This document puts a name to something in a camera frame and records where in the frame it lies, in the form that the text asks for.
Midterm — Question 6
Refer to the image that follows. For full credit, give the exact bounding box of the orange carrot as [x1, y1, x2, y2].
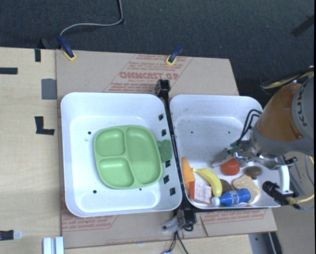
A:
[181, 156, 196, 193]

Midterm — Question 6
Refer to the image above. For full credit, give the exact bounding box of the red round toy food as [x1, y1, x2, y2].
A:
[220, 158, 240, 176]

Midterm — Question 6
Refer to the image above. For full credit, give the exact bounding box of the black cylinder on white bracket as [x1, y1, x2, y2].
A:
[262, 157, 298, 206]

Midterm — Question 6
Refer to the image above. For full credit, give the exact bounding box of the white plastic tray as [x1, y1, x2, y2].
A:
[169, 94, 283, 210]
[60, 92, 183, 218]

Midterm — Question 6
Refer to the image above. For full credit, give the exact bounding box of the brown round biscuit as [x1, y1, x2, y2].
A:
[243, 165, 263, 180]

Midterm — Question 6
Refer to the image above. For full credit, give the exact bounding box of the red and white carton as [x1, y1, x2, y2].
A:
[188, 180, 213, 205]

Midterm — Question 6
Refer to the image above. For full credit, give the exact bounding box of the thin black rod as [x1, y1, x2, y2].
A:
[162, 93, 192, 213]

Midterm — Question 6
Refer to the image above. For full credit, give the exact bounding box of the white bread slice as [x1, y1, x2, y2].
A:
[193, 171, 210, 187]

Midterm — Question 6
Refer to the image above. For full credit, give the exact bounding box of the brown cardboard board, red print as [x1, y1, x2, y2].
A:
[54, 49, 278, 249]

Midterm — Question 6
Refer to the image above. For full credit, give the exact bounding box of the yellow banana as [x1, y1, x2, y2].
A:
[191, 167, 224, 198]

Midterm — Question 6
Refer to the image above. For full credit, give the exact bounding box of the black block with thin wires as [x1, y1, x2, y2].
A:
[153, 79, 172, 98]
[173, 207, 197, 228]

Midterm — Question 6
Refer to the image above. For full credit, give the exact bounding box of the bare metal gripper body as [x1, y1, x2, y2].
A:
[231, 140, 282, 170]

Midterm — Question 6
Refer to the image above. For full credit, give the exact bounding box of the green divided plate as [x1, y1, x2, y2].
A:
[92, 125, 164, 190]

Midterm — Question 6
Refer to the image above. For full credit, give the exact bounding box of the blue bottle with white cap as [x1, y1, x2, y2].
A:
[211, 188, 252, 207]

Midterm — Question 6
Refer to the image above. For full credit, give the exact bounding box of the brown oval toy food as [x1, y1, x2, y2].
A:
[219, 178, 234, 194]

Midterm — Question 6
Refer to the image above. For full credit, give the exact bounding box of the tan bread slice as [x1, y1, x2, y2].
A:
[231, 174, 262, 204]

